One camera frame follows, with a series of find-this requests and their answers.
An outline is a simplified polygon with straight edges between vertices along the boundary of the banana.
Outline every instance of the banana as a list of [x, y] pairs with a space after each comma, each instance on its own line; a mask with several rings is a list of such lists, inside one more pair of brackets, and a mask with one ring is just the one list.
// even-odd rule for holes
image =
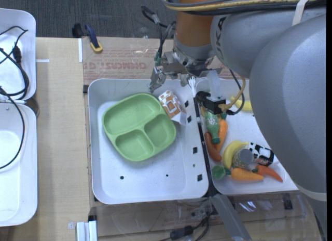
[[[241, 104], [242, 104], [242, 100], [237, 100], [235, 102], [235, 105], [237, 106], [237, 108], [239, 108], [241, 106]], [[242, 110], [243, 111], [252, 111], [253, 108], [251, 107], [251, 102], [250, 101], [244, 101], [244, 106], [243, 106]]]
[[233, 162], [233, 155], [240, 148], [246, 146], [248, 144], [247, 141], [242, 142], [239, 140], [234, 140], [225, 148], [223, 153], [223, 165], [226, 169], [230, 169]]

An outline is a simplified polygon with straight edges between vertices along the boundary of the toy carrot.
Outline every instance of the toy carrot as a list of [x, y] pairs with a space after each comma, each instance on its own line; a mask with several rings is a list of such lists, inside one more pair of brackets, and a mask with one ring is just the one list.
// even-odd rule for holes
[[207, 148], [207, 152], [209, 153], [209, 156], [215, 161], [220, 162], [222, 160], [222, 156], [219, 154], [218, 151], [213, 147], [212, 144], [212, 136], [209, 132], [204, 133], [205, 138], [205, 144]]
[[280, 182], [283, 181], [276, 171], [264, 165], [257, 165], [255, 169], [252, 170], [252, 172], [257, 173], [261, 176], [270, 176], [274, 179], [277, 179]]
[[231, 171], [231, 177], [235, 180], [240, 181], [253, 181], [253, 180], [262, 180], [264, 176], [261, 176], [257, 173], [242, 169], [242, 168], [234, 168]]
[[220, 142], [217, 144], [213, 144], [213, 147], [215, 148], [215, 150], [219, 153], [224, 141], [225, 141], [225, 137], [227, 134], [227, 129], [228, 129], [228, 124], [224, 119], [220, 119], [219, 120], [219, 131], [218, 131], [218, 136], [220, 139]]

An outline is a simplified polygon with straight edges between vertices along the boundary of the green divided plate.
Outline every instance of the green divided plate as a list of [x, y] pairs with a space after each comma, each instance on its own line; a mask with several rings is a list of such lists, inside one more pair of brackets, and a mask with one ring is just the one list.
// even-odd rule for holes
[[148, 159], [173, 143], [176, 128], [159, 100], [137, 93], [109, 107], [102, 116], [105, 133], [126, 159]]

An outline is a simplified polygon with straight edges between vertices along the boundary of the wooden table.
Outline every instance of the wooden table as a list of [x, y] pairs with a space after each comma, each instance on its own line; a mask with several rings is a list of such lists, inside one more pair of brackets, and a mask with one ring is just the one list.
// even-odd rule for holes
[[[37, 59], [49, 60], [37, 62], [38, 207], [30, 221], [9, 227], [8, 241], [74, 241], [76, 222], [87, 221], [93, 197], [89, 189], [84, 78], [78, 39], [37, 38], [36, 43]], [[304, 203], [303, 212], [303, 217], [251, 221], [245, 226], [253, 240], [318, 240], [320, 234], [311, 207]], [[166, 237], [169, 231], [99, 240]], [[224, 225], [216, 225], [203, 240], [232, 239]]]

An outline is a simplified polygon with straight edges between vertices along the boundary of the green bottle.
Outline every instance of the green bottle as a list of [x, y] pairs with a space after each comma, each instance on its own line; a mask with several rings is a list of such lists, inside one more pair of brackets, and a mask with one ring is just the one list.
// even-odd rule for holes
[[213, 114], [209, 111], [206, 111], [205, 115], [205, 126], [207, 131], [212, 136], [212, 143], [217, 144], [220, 142], [220, 138], [218, 136], [219, 131], [219, 118], [216, 114]]

